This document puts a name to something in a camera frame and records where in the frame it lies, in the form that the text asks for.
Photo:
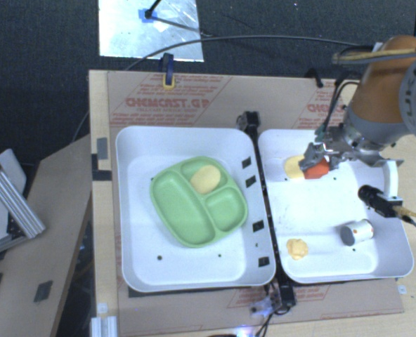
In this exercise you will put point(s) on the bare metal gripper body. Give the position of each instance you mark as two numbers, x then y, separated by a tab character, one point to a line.
341	142

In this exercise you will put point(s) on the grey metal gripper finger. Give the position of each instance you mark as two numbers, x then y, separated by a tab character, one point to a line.
333	161
311	154

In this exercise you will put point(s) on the orange toy carrot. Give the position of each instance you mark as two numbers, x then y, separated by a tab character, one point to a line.
317	172

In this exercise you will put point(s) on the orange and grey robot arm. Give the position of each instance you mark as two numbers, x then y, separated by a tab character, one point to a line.
380	93

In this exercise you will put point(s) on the yellow round toy food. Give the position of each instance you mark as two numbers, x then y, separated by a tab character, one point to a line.
292	168

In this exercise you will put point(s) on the white plastic tray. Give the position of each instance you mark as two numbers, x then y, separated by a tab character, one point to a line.
180	265
327	205

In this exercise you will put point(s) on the thin black rod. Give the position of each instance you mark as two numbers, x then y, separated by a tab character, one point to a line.
264	188

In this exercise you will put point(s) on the white and grey can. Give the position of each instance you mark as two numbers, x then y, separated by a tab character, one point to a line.
359	231

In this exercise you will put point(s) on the yellow lumpy toy food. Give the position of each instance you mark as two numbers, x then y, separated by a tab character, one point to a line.
297	249

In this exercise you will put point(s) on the yellow oval bread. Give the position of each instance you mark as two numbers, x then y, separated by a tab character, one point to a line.
205	179

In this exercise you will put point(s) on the brown cardboard board red print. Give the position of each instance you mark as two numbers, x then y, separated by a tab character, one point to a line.
208	97

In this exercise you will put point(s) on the green divided plate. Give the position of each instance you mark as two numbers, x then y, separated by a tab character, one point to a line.
180	205

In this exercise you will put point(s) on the black cylinder on white bracket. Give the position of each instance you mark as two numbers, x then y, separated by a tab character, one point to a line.
378	198

